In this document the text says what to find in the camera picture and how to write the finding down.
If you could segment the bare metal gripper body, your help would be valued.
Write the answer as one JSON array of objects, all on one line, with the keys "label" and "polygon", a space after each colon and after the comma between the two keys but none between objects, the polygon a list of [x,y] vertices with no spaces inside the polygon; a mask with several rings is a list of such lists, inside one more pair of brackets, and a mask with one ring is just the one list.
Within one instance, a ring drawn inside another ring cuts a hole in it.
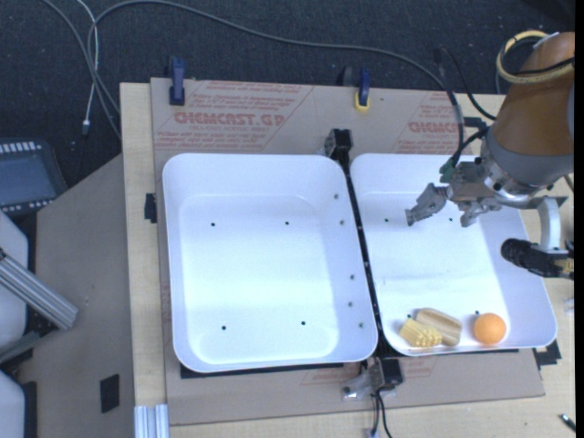
[{"label": "bare metal gripper body", "polygon": [[541,187],[518,182],[497,165],[459,162],[448,180],[446,195],[460,205],[476,203],[524,208],[541,190]]}]

